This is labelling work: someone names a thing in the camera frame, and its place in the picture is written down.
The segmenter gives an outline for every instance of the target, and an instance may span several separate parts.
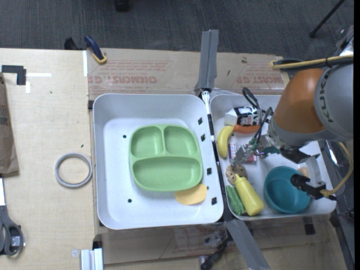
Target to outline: metal ring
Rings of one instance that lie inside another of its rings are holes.
[[[59,166],[60,164],[67,158],[80,158],[82,159],[89,167],[89,173],[87,175],[87,177],[85,178],[85,180],[79,182],[79,183],[69,183],[67,181],[64,181],[60,175],[59,175]],[[56,161],[56,165],[55,165],[55,177],[58,181],[59,184],[63,185],[64,187],[67,188],[79,188],[82,187],[83,185],[85,185],[87,182],[89,182],[89,180],[91,179],[92,176],[92,165],[91,165],[91,161],[88,157],[86,157],[84,154],[81,153],[77,153],[77,152],[70,152],[67,153],[65,155],[62,155],[57,161]]]

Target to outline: teal bowl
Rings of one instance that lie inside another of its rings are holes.
[[[294,174],[301,175],[291,167],[279,166],[273,168],[266,176],[264,197],[272,209],[285,214],[297,214],[308,207],[310,197],[290,182]]]

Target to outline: green plate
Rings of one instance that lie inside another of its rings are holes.
[[[146,190],[185,190],[203,177],[199,144],[183,126],[153,124],[136,129],[129,156],[132,176]]]

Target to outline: mustard bottle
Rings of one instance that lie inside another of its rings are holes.
[[[245,177],[235,174],[234,185],[249,216],[254,216],[264,210],[264,202]]]

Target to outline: scissors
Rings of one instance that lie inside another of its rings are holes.
[[[9,256],[18,253],[24,246],[24,236],[20,227],[8,215],[5,204],[5,192],[2,175],[0,174],[0,254]]]

